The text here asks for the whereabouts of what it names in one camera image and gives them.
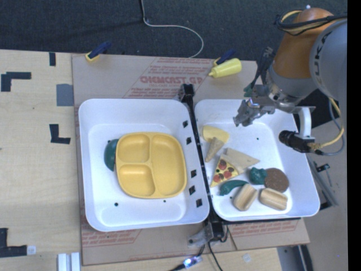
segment white cable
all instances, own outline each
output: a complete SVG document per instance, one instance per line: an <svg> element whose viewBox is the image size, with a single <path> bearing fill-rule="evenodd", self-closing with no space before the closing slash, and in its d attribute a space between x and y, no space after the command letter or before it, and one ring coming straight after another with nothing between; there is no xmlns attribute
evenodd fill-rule
<svg viewBox="0 0 361 271"><path fill-rule="evenodd" d="M183 28L183 29L186 29L186 30L189 30L191 32L193 32L195 35L198 36L198 38L200 39L201 43L202 43L202 46L200 48L200 50L193 56L189 57L189 58L194 58L196 57L197 55L199 55L199 53L202 52L203 50L203 47L204 47L204 41L203 41L203 38L197 33L195 32L193 29L191 28L188 28L188 27L185 27L185 26L181 26L181 25L153 25L153 24L150 24L146 21L146 12L144 10L144 4L143 4L143 0L140 0L140 3L142 4L142 12L143 12L143 21L145 23L145 25L149 26L149 27L177 27L177 28Z"/></svg>

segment yellow divided tray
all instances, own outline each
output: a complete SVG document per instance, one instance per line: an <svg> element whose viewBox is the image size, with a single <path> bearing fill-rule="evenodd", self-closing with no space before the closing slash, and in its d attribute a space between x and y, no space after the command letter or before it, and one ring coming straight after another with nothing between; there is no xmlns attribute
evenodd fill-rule
<svg viewBox="0 0 361 271"><path fill-rule="evenodd" d="M123 191L137 198L169 198L187 184L182 146L171 135L130 133L117 143L115 167Z"/></svg>

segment brown round toy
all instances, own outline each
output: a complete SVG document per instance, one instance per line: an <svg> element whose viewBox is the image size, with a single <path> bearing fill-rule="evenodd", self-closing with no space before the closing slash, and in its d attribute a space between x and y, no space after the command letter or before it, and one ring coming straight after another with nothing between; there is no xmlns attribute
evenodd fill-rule
<svg viewBox="0 0 361 271"><path fill-rule="evenodd" d="M267 177L265 177L265 187L269 187L278 192L285 192L289 186L287 176L280 169L266 169Z"/></svg>

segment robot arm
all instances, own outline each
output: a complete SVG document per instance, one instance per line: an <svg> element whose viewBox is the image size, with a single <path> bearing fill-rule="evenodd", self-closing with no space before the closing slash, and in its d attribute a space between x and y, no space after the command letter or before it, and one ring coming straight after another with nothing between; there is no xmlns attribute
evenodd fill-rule
<svg viewBox="0 0 361 271"><path fill-rule="evenodd" d="M284 23L295 14L293 23ZM245 89L250 98L242 101L234 122L236 126L248 126L276 109L298 113L300 132L285 131L279 138L297 151L310 152L310 143L314 142L310 136L310 112L314 107L305 111L298 106L301 100L319 88L339 101L342 119L346 121L347 14L334 16L320 8L308 8L279 16L276 25L286 34L277 54L268 48L257 62L256 77ZM262 84L256 84L259 75Z"/></svg>

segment wooden table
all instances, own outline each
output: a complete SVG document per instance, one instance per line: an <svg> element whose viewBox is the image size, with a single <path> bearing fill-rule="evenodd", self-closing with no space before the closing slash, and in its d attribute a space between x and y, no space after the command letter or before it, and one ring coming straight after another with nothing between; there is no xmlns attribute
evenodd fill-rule
<svg viewBox="0 0 361 271"><path fill-rule="evenodd" d="M59 253L81 252L74 107L57 106L56 86L72 85L71 54L0 50L0 73L31 72L0 92L0 228L8 246L35 255L0 258L0 270L56 270ZM70 144L51 143L50 124ZM251 261L244 260L244 255ZM276 248L216 254L223 270L280 271ZM185 258L82 266L82 270L170 270ZM192 270L218 270L211 255Z"/></svg>

